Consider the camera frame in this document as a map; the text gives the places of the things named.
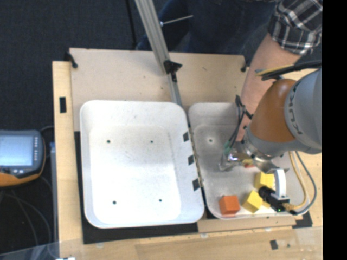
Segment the aluminum rail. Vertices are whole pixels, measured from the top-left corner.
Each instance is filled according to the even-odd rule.
[[[172,102],[182,106],[181,96],[179,94],[175,71],[169,71],[165,67],[165,62],[171,62],[168,52],[168,48],[165,43],[165,39],[162,32],[162,26],[158,19],[153,0],[135,0],[137,9],[140,13],[140,17],[145,28],[147,37],[150,41],[152,50],[155,54],[157,63],[163,74],[169,75],[169,87]]]

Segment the yellow cube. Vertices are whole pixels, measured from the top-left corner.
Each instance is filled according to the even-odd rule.
[[[257,173],[257,175],[254,178],[254,187],[258,190],[263,186],[272,189],[274,181],[275,181],[275,176],[273,173],[263,173],[261,171]]]
[[[268,202],[266,202],[266,201],[263,201],[262,205],[264,207],[266,207],[266,208],[270,208],[271,207],[271,205]]]
[[[251,213],[259,210],[263,203],[262,198],[256,191],[251,191],[247,196],[246,200],[243,202],[242,207],[248,210]]]

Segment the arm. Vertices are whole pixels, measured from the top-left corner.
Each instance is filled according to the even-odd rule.
[[[323,0],[282,0],[276,7],[265,36],[252,62],[241,92],[241,102],[253,114],[272,80],[261,81],[257,69],[294,64],[301,56],[312,53],[322,37]],[[245,116],[236,141],[241,141],[249,124]]]
[[[255,71],[286,66],[299,59],[300,55],[284,50],[276,41],[272,40],[269,33],[265,36],[254,54],[241,92],[241,101],[251,114],[254,113],[260,99],[273,82],[272,80],[261,81],[260,77],[255,76]],[[245,133],[243,127],[248,124],[249,119],[244,116],[236,141],[242,140]]]

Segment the wooden block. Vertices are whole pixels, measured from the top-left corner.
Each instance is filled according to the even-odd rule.
[[[261,187],[265,186],[270,189],[273,188],[273,183],[275,181],[275,176],[273,173],[263,173],[262,171],[257,173],[257,175],[254,178],[254,187],[256,189],[260,189]]]
[[[219,207],[223,216],[233,216],[240,210],[237,196],[223,196],[219,200]]]
[[[266,202],[266,201],[263,201],[263,202],[262,202],[262,205],[263,205],[264,207],[266,207],[266,208],[270,208],[270,207],[271,207],[271,205],[270,205],[268,202]]]
[[[243,202],[242,207],[247,209],[249,212],[256,212],[262,205],[263,200],[256,191],[251,191]]]

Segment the orange cube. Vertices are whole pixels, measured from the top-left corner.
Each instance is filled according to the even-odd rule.
[[[219,200],[219,208],[223,216],[234,216],[240,210],[237,196],[223,196]]]

